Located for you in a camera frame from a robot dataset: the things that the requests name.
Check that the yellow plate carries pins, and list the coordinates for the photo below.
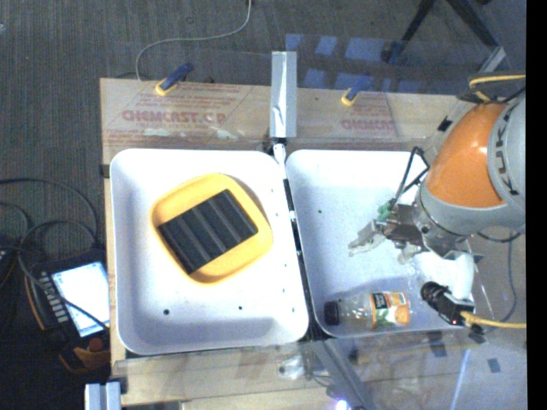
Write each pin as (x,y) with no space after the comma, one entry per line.
(171,199)

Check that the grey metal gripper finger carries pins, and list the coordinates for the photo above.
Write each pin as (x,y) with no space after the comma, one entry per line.
(366,238)
(409,252)

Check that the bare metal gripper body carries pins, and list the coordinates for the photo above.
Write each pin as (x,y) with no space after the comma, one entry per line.
(404,226)

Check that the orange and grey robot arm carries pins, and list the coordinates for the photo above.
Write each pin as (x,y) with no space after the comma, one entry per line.
(461,165)

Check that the black cylinder on white bracket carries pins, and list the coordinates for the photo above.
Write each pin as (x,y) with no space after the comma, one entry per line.
(448,308)

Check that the brown cardboard board red print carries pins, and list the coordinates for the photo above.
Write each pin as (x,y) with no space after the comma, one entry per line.
(192,113)

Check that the white plastic tray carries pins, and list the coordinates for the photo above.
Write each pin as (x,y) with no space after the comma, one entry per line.
(141,186)
(337,212)

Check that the black ribbed block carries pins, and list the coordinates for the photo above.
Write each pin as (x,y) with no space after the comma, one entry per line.
(209,231)

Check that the clear bottle with orange label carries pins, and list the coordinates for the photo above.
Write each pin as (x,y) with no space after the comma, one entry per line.
(372,311)

